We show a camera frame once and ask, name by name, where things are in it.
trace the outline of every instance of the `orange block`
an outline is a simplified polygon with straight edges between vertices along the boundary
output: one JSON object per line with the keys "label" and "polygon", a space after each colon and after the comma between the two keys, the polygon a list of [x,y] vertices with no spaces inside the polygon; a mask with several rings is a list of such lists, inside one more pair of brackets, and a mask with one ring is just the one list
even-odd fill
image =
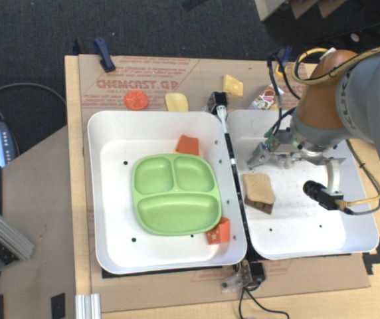
{"label": "orange block", "polygon": [[206,238],[210,245],[226,243],[230,241],[230,220],[226,217],[221,217],[218,225],[207,231]]}
{"label": "orange block", "polygon": [[177,152],[180,154],[199,155],[199,140],[182,135],[178,141]]}

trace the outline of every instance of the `black bracket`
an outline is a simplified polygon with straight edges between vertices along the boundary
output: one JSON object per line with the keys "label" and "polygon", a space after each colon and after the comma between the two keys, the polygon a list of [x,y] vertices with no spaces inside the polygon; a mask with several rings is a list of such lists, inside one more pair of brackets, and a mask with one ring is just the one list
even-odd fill
{"label": "black bracket", "polygon": [[365,269],[368,275],[373,275],[373,264],[380,263],[380,239],[376,247],[376,254],[363,253]]}

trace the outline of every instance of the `green plate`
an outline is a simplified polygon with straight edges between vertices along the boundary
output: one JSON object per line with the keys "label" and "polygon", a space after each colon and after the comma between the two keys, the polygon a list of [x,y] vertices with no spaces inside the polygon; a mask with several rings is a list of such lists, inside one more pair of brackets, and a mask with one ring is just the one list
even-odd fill
{"label": "green plate", "polygon": [[199,156],[162,154],[141,159],[132,173],[132,193],[138,221],[153,234],[202,233],[221,218],[217,180]]}

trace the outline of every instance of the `brown sponge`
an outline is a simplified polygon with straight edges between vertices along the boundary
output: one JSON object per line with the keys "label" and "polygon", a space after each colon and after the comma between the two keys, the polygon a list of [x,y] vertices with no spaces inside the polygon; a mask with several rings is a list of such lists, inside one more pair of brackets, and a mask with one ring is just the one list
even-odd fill
{"label": "brown sponge", "polygon": [[271,189],[270,177],[265,173],[247,173],[243,176],[246,190],[244,203],[271,214],[276,196]]}

